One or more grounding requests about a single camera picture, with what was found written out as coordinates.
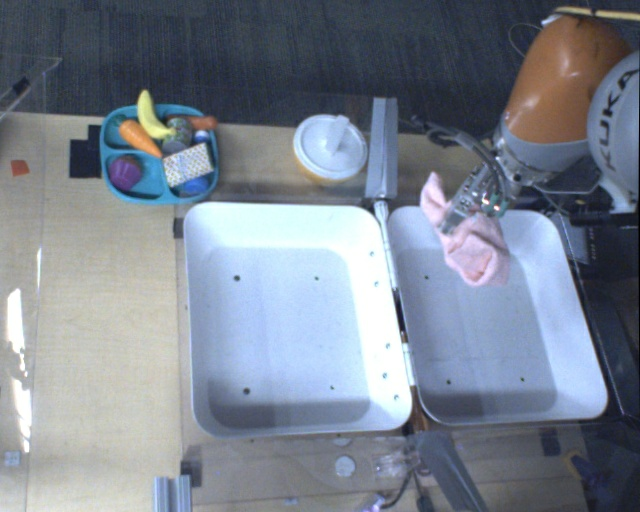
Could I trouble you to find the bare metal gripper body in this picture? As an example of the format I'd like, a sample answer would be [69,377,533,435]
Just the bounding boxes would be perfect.
[451,148,527,222]

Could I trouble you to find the pink cloth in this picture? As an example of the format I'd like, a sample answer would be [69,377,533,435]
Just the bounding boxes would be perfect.
[418,171,512,289]

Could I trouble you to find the thin black and white rod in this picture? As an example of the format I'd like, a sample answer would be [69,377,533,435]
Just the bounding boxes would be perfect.
[373,198,417,387]

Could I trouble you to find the white plastic tray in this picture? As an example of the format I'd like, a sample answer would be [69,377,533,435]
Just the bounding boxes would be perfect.
[182,200,414,440]
[387,205,610,427]

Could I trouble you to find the yellow cup with white lid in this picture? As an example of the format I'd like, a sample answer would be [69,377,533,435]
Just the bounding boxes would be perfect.
[292,113,369,188]

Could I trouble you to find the blue bottle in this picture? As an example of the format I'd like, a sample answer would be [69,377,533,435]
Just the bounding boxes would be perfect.
[178,175,211,198]

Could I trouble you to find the white patterned carton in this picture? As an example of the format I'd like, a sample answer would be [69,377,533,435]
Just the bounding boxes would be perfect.
[162,142,216,189]

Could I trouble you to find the green can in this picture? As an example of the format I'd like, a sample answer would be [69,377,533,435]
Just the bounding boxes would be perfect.
[160,117,194,155]

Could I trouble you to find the blue divided plate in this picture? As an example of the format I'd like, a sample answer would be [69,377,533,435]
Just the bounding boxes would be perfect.
[98,103,220,206]

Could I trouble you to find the yellow banana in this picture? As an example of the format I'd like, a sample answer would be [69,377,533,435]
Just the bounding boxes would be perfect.
[136,88,177,141]

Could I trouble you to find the orange carrot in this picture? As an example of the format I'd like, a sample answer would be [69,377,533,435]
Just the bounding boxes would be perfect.
[118,118,164,159]

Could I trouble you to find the purple grapes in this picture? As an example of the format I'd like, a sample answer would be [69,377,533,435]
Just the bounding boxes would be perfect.
[108,154,144,193]

